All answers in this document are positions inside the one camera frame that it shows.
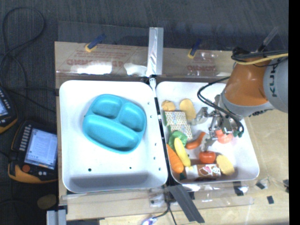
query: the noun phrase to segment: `gray carpet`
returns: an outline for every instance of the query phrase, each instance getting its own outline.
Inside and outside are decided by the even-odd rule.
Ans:
[[[7,12],[18,7],[34,8],[45,18],[41,36],[10,54],[21,63],[29,86],[54,88],[54,41],[88,42],[86,33],[79,36],[76,32],[80,27],[61,26],[68,22],[145,30],[159,26],[165,29],[165,47],[189,48],[195,37],[200,37],[202,49],[229,51],[236,46],[255,51],[272,29],[278,27],[278,34],[268,49],[288,49],[289,0],[0,0],[0,24],[3,25]],[[18,9],[4,25],[1,54],[34,37],[43,23],[37,13]],[[137,41],[134,30],[129,35],[130,45],[147,45],[147,37]],[[0,78],[5,86],[26,85],[20,66],[10,58],[5,59]],[[19,121],[0,135],[0,150],[4,153],[9,153],[22,121],[33,119],[56,126],[53,90],[14,90],[9,94],[17,106]],[[57,193],[57,184],[37,186],[14,182],[8,177],[7,168],[8,160],[0,154],[0,202],[15,199],[27,205],[23,206],[22,202],[1,204],[0,224],[45,224],[45,210],[37,207],[37,200]]]

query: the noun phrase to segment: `blue clamp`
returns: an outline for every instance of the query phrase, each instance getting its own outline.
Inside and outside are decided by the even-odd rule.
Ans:
[[[91,41],[89,44],[85,46],[85,50],[89,53],[92,52],[93,50],[96,49],[97,44],[101,43],[104,38],[106,38],[106,35],[104,33],[96,37],[93,41]]]
[[[197,41],[195,42],[195,44],[193,45],[193,47],[189,50],[187,56],[191,59],[193,59],[196,55],[196,51],[199,48],[199,45],[201,43],[201,39],[197,39]]]

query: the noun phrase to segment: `wooden table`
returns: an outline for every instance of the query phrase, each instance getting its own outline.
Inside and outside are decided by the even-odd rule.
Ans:
[[[56,66],[66,60],[74,49],[76,49],[74,43],[56,43]],[[232,68],[232,61],[229,61],[230,52],[223,52],[222,57],[222,60],[215,62],[226,64],[222,72],[228,73]],[[74,77],[57,74],[56,88],[59,89],[60,85],[69,79]],[[67,205],[67,221],[104,218],[99,220],[101,225],[139,225],[150,214],[158,215],[165,211],[165,205],[154,208],[151,206],[149,192],[145,190],[67,195],[61,176],[59,108],[59,97],[57,97],[59,198],[61,205]],[[250,183],[249,191],[244,196],[233,194],[228,197],[213,197],[210,202],[209,199],[205,199],[204,202],[203,195],[195,193],[194,203],[199,208],[205,224],[208,225],[288,224],[289,193],[283,185],[283,180],[289,179],[288,114],[277,110],[268,111],[259,116],[245,118],[245,122],[259,162],[260,174],[257,180]],[[265,188],[259,188],[255,185],[257,182],[264,184]],[[171,210],[178,225],[196,224],[188,221],[178,204],[172,204]],[[160,217],[156,224],[174,224],[170,212]]]

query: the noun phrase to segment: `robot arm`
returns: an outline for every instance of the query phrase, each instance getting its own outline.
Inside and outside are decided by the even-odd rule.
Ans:
[[[270,109],[287,113],[288,55],[273,57],[263,62],[256,61],[264,58],[237,62],[221,94],[220,106],[238,119]]]
[[[196,122],[212,117],[209,127],[210,139],[203,150],[212,145],[220,130],[224,135],[241,137],[244,128],[240,120],[258,115],[267,110],[278,109],[288,113],[288,53],[257,52],[236,54],[236,60],[230,77],[212,82],[198,91],[198,98],[215,110],[210,114],[207,108],[198,113]],[[221,94],[216,95],[212,103],[201,95],[207,86],[228,79]]]

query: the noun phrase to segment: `toy food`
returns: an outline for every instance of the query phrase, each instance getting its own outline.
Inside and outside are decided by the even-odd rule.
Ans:
[[[216,131],[216,135],[218,142],[223,144],[229,143],[233,139],[232,133],[224,134],[221,129]]]
[[[196,140],[194,140],[192,142],[188,142],[186,144],[186,149],[190,150],[190,149],[195,149],[195,148],[199,147],[202,142],[202,139],[204,138],[205,135],[206,135],[205,132],[201,132]]]
[[[221,176],[220,168],[217,164],[197,164],[186,167],[188,179],[216,178]]]
[[[200,152],[199,159],[202,164],[212,164],[216,160],[216,153],[213,151]]]
[[[196,111],[190,99],[186,98],[182,100],[179,104],[179,108],[185,112],[187,120],[192,120],[196,117]]]
[[[176,173],[182,173],[184,166],[180,158],[177,156],[176,152],[167,144],[168,157],[170,161],[171,168]]]
[[[224,175],[230,176],[235,172],[233,164],[224,155],[218,155],[216,158],[216,163],[221,169],[221,173]]]
[[[174,148],[174,140],[175,138],[179,138],[183,144],[183,146],[185,146],[187,144],[187,141],[188,141],[188,137],[182,133],[181,131],[174,131],[172,132],[171,136],[169,137],[169,146],[175,151],[175,148]]]
[[[164,111],[174,111],[176,109],[175,104],[171,101],[164,101],[161,104]]]
[[[182,144],[182,141],[177,137],[174,139],[174,147],[175,147],[175,151],[176,151],[178,157],[180,158],[180,160],[182,161],[183,165],[190,167],[191,160],[188,157],[188,154]]]
[[[183,111],[164,111],[164,115],[165,123],[168,126],[170,133],[181,131],[187,136],[188,140],[193,139],[191,126],[187,123],[186,114]]]

